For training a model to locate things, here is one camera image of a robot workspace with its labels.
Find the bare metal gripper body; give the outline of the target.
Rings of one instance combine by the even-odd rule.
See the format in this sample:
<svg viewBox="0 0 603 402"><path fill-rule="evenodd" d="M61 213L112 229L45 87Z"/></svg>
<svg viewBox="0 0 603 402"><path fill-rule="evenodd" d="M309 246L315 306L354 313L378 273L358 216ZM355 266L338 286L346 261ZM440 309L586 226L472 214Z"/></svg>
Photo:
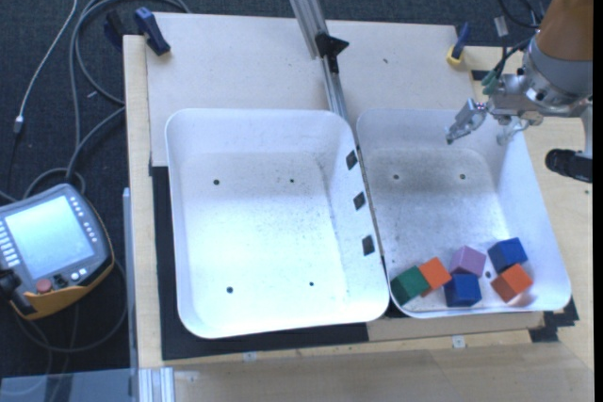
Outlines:
<svg viewBox="0 0 603 402"><path fill-rule="evenodd" d="M517 117L539 124L544 117L575 118L589 104L588 76L549 79L540 73L502 74L484 82L489 112L497 119Z"/></svg>

